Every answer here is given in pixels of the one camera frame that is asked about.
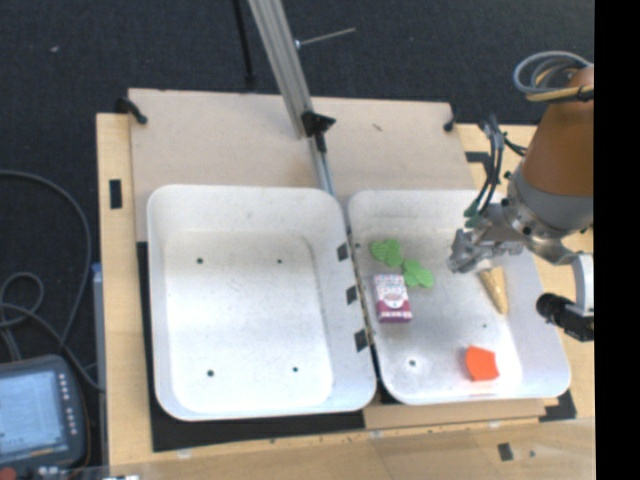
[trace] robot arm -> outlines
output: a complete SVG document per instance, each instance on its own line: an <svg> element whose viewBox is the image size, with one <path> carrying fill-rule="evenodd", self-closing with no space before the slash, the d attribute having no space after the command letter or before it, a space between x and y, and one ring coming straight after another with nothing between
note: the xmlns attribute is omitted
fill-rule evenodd
<svg viewBox="0 0 640 480"><path fill-rule="evenodd" d="M527 87L519 78L532 62L539 65ZM562 89L543 87L545 80L567 73L571 78ZM525 59L514 78L530 100L549 107L529 148L514 149L523 158L500 203L492 196L510 144L494 117L480 124L491 144L493 172L465 212L468 220L456 232L448 266L453 272L479 270L492 258L519 254L525 247L553 265L571 265L576 301L544 294L537 309L571 336L593 340L593 256L567 249L562 239L593 223L594 67L572 54L549 52Z"/></svg>

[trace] dark floor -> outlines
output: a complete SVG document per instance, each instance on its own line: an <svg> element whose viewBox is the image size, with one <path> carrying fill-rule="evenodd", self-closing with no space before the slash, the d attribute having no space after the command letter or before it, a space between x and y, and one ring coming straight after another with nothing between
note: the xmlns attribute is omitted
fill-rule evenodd
<svg viewBox="0 0 640 480"><path fill-rule="evenodd" d="M231 2L0 0L0 170L34 173L66 189L87 215L92 261L99 261L96 113L113 111L129 87L244 90ZM258 92L274 93L241 2ZM314 96L448 101L460 121L495 113L503 123L533 123L543 108L515 90L515 65L546 50L594 61L595 0L283 3L300 40L357 29L301 50ZM39 314L64 329L85 264L80 220L50 188L7 176L0 177L0 209L0 283L15 272L38 275L45 286ZM10 288L5 301L31 307L37 299L28 279ZM85 366L96 360L92 312L89 286L69 339ZM57 350L32 323L14 335L26 357ZM0 361L8 359L0 341ZM96 430L96 397L84 387Z"/></svg>

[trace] white tray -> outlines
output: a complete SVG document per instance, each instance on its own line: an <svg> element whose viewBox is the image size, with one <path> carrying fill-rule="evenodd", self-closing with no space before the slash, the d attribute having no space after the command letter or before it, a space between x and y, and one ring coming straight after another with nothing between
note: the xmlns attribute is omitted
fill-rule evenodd
<svg viewBox="0 0 640 480"><path fill-rule="evenodd" d="M375 393L338 202L170 185L148 204L155 388L187 420L358 410Z"/></svg>
<svg viewBox="0 0 640 480"><path fill-rule="evenodd" d="M446 266L455 231L475 191L364 191L349 203L355 260L361 277L382 382L406 404L551 398L569 386L570 370L555 327L535 309L542 294L529 252L501 258L510 309L498 313L476 274ZM409 288L413 320L379 323L372 277L397 272L373 259L372 241L397 239L405 259L430 269L435 284ZM472 381L464 353L469 345L493 350L499 377Z"/></svg>

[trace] wooden table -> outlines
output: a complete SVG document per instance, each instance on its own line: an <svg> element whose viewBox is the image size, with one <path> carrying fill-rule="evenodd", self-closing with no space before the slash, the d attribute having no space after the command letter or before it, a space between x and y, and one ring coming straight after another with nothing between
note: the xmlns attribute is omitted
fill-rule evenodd
<svg viewBox="0 0 640 480"><path fill-rule="evenodd" d="M160 119L166 114L163 105L171 109L173 116L164 115L172 126L167 133L179 131L184 138L184 127L195 130L197 135L198 128L202 130L204 126L206 130L209 126L194 117L197 115L193 114L194 102L204 104L216 114L215 105L206 107L208 98L219 103L237 101L238 95L134 90L130 97L143 113L150 111L150 123L155 127L145 133L155 134L155 140L162 140L158 137L162 137L162 130L166 129L166 123ZM257 105L260 112L254 114L255 118L274 123L276 140L280 140L279 134L289 133L289 125L280 114L279 97L244 95L242 98L243 112ZM394 171L395 167L390 167L398 188L470 188L483 180L482 167L467 164L465 151L486 152L488 143L475 125L458 124L445 134L442 125L450 112L446 104L332 98L314 101L318 112L338 119L328 140L336 186L343 190L338 194L339 199L366 188L369 180L373 185L377 183L375 176L379 173L371 170L366 162L354 162L354 155L365 159L369 155L379 162L398 147L404 148L402 169ZM209 115L208 119L219 125L228 122L229 116ZM577 343L564 335L562 339L572 368L570 391L577 409L576 420L539 423L538 418L559 403L556 399L431 407L389 406L374 399L364 409L366 426L361 431L154 452L135 250L141 233L140 226L136 229L136 207L140 212L140 201L145 197L140 188L143 182L136 182L137 189L134 187L135 148L139 144L132 144L132 135L135 135L132 130L137 126L140 125L126 115L97 116L107 429L113 474L152 472L154 478L173 478L171 475L180 470L189 471L189 478L210 478L215 471L217 478L331 478L332 474L338 474L369 479L422 478L431 468L440 472L442 468L450 468L451 478L463 477L464 471L473 471L475 478L500 478L496 471L511 474L522 466L523 471L540 467L540 475L542 472L550 475L537 478L557 478L567 468L586 475L574 478L590 478L595 460L593 344ZM233 136L234 130L243 133L235 125L226 133ZM533 128L528 126L505 126L504 130L512 141L523 145L533 133ZM391 149L381 151L374 147L376 144ZM225 143L224 147L232 148L233 142ZM434 154L435 163L421 161L420 155L426 153ZM505 156L505 169L513 169L517 157ZM296 177L296 183L302 180L303 185L313 184L313 177L305 172L304 176ZM122 193L122 205L117 208L112 208L110 197L114 180L119 180ZM279 184L280 180L276 177L267 183ZM571 237L566 243L571 248L590 250L592 238L588 232ZM537 266L546 291L574 297L569 267L552 268L542 261L537 262ZM505 443L510 443L513 460L505 460L504 453L498 453L505 447L497 448L497 444ZM548 453L550 448L560 447L564 450L562 459L558 458L560 452ZM551 469L543 455L549 455L547 458L553 463Z"/></svg>

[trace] small box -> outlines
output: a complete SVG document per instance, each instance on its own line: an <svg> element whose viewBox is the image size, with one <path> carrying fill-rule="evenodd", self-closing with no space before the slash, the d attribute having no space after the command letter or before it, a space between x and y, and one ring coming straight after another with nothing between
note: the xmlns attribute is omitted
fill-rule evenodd
<svg viewBox="0 0 640 480"><path fill-rule="evenodd" d="M379 322L409 322L412 318L404 277L378 274L373 277Z"/></svg>

